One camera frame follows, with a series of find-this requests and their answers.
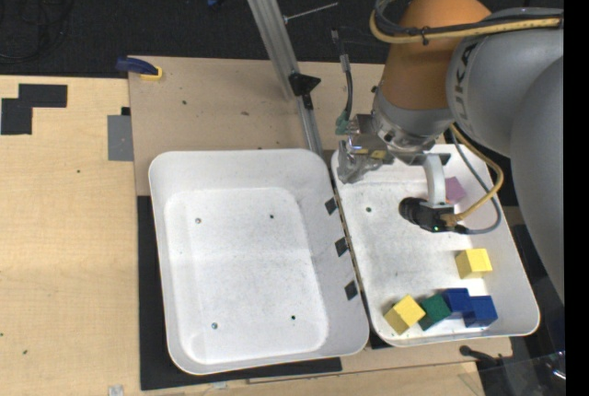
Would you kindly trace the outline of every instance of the blue block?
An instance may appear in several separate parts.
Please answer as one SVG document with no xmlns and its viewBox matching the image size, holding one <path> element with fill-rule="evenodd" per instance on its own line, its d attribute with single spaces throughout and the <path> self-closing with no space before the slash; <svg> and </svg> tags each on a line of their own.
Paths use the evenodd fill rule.
<svg viewBox="0 0 589 396">
<path fill-rule="evenodd" d="M 442 297 L 452 313 L 448 319 L 462 319 L 466 312 L 472 311 L 472 298 L 467 288 L 448 288 L 442 292 Z"/>
<path fill-rule="evenodd" d="M 497 310 L 491 297 L 470 297 L 472 310 L 464 314 L 467 327 L 487 327 L 498 319 Z"/>
</svg>

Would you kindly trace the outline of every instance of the white tray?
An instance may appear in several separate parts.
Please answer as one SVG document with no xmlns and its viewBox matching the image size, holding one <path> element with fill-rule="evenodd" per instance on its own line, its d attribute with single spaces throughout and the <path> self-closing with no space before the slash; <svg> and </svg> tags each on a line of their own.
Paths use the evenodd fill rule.
<svg viewBox="0 0 589 396">
<path fill-rule="evenodd" d="M 167 152 L 149 170 L 167 345 L 187 373 L 349 355 L 368 339 L 327 166 L 304 149 Z"/>
<path fill-rule="evenodd" d="M 487 166 L 463 149 L 487 185 Z M 435 153 L 450 153 L 445 177 L 457 177 L 467 196 L 456 206 L 464 211 L 484 191 L 467 169 L 453 145 L 435 145 Z M 433 344 L 475 337 L 516 336 L 532 333 L 539 311 L 532 288 L 505 218 L 494 231 L 481 235 L 431 233 L 400 216 L 399 202 L 408 196 L 427 198 L 425 171 L 400 161 L 367 172 L 361 181 L 343 184 L 337 178 L 338 153 L 331 159 L 343 215 L 350 234 L 359 278 L 364 287 L 370 321 L 382 340 L 395 346 Z M 495 218 L 491 202 L 462 223 L 477 229 Z M 455 257 L 464 249 L 487 249 L 492 272 L 481 278 L 462 280 Z M 420 300 L 450 287 L 465 287 L 470 295 L 491 295 L 499 319 L 488 328 L 467 328 L 462 320 L 443 320 L 427 331 L 416 323 L 401 335 L 384 319 L 390 307 L 409 294 Z"/>
</svg>

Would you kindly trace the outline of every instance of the wooden table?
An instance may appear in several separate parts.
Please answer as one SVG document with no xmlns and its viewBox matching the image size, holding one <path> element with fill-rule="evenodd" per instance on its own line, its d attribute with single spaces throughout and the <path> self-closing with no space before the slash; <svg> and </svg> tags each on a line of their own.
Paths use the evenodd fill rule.
<svg viewBox="0 0 589 396">
<path fill-rule="evenodd" d="M 178 74 L 209 80 L 217 74 L 217 82 L 218 74 L 229 76 L 228 66 L 242 66 L 239 61 L 201 59 L 156 62 L 167 74 L 178 69 Z M 248 73 L 271 74 L 267 61 L 242 63 Z M 318 91 L 317 100 L 329 99 L 332 91 L 331 112 L 327 102 L 321 111 L 332 122 L 332 112 L 341 109 L 345 96 L 340 66 L 301 66 L 310 75 L 321 73 L 324 91 Z M 374 84 L 380 68 L 352 66 L 358 86 Z M 243 82 L 239 69 L 233 73 Z M 458 352 L 461 343 L 379 350 L 367 346 L 343 357 L 343 371 L 337 375 L 141 391 L 136 197 L 142 179 L 135 176 L 142 170 L 130 161 L 109 160 L 107 138 L 107 116 L 121 114 L 121 107 L 131 102 L 133 141 L 140 144 L 135 146 L 137 160 L 143 137 L 135 139 L 135 133 L 143 126 L 135 124 L 142 102 L 130 99 L 134 77 L 0 76 L 0 98 L 17 98 L 18 84 L 68 86 L 67 108 L 33 109 L 31 135 L 0 135 L 0 395 L 106 396 L 110 390 L 124 396 L 189 396 L 214 394 L 217 387 L 225 387 L 220 394 L 236 395 L 482 393 L 474 360 Z M 358 99 L 365 100 L 359 111 L 370 97 Z M 209 101 L 202 106 L 202 111 L 214 109 Z M 298 122 L 295 112 L 291 118 Z M 201 121 L 203 133 L 219 125 L 210 116 Z M 142 148 L 148 156 L 154 154 L 148 146 Z M 493 356 L 512 353 L 507 337 L 468 344 Z M 117 385 L 123 393 L 115 392 Z"/>
</svg>

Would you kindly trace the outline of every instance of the cube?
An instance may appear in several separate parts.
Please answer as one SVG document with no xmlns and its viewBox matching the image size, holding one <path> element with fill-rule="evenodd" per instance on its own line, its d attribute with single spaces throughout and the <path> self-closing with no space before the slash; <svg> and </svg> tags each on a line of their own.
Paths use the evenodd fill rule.
<svg viewBox="0 0 589 396">
<path fill-rule="evenodd" d="M 481 278 L 492 271 L 487 249 L 462 250 L 456 256 L 456 266 L 461 279 Z"/>
<path fill-rule="evenodd" d="M 452 311 L 445 304 L 444 297 L 441 294 L 433 295 L 424 299 L 420 306 L 425 311 L 425 316 L 420 319 L 419 324 L 424 331 L 434 326 L 441 320 L 444 320 L 452 314 Z"/>
<path fill-rule="evenodd" d="M 470 293 L 467 288 L 448 288 L 441 295 L 450 309 L 451 314 L 448 319 L 462 319 L 465 312 L 472 310 Z"/>
<path fill-rule="evenodd" d="M 385 314 L 385 320 L 397 334 L 402 334 L 423 316 L 423 308 L 413 297 L 406 295 Z"/>
<path fill-rule="evenodd" d="M 488 327 L 499 319 L 492 297 L 470 297 L 470 302 L 472 310 L 464 314 L 464 323 L 467 327 Z"/>
</svg>

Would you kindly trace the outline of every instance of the yellow cable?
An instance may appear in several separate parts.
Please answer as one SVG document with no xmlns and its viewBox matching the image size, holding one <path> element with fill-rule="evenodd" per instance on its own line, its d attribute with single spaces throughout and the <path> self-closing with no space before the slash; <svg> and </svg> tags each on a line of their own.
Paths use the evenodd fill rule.
<svg viewBox="0 0 589 396">
<path fill-rule="evenodd" d="M 471 205 L 469 207 L 469 209 L 467 209 L 466 211 L 463 211 L 462 213 L 458 213 L 458 214 L 453 213 L 453 214 L 440 216 L 441 219 L 443 221 L 445 221 L 448 226 L 455 226 L 459 221 L 464 220 L 465 217 L 467 217 L 468 215 L 470 215 L 471 213 L 473 213 L 474 211 L 479 209 L 484 203 L 489 201 L 493 197 L 493 195 L 496 194 L 497 191 L 499 191 L 501 189 L 501 187 L 503 185 L 503 170 L 501 169 L 501 167 L 499 167 L 499 165 L 497 165 L 495 162 L 493 162 L 490 158 L 486 157 L 484 154 L 479 152 L 477 150 L 477 148 L 475 146 L 473 146 L 467 140 L 467 138 L 464 135 L 462 135 L 462 133 L 460 133 L 460 131 L 458 131 L 458 129 L 456 128 L 456 126 L 454 124 L 450 125 L 450 129 L 452 130 L 452 132 L 454 133 L 456 138 L 462 144 L 464 144 L 466 147 L 468 147 L 468 149 L 471 150 L 475 154 L 475 156 L 480 158 L 489 167 L 491 167 L 493 170 L 495 170 L 495 173 L 497 173 L 497 181 L 495 181 L 495 184 L 493 185 L 493 187 L 489 190 L 489 192 L 487 192 L 487 194 L 485 194 L 482 198 L 480 198 L 476 203 Z"/>
<path fill-rule="evenodd" d="M 462 29 L 456 31 L 431 33 L 425 36 L 427 41 L 446 38 L 465 38 L 467 36 L 479 36 L 481 34 L 493 34 L 496 32 L 515 31 L 521 29 L 533 28 L 557 28 L 561 25 L 562 20 L 559 17 L 545 17 L 539 19 L 526 19 L 515 21 L 512 23 L 501 23 L 485 28 Z M 421 34 L 415 36 L 389 36 L 382 32 L 376 26 L 375 11 L 370 15 L 370 30 L 373 35 L 382 42 L 389 42 L 391 44 L 407 44 L 409 42 L 423 42 Z"/>
</svg>

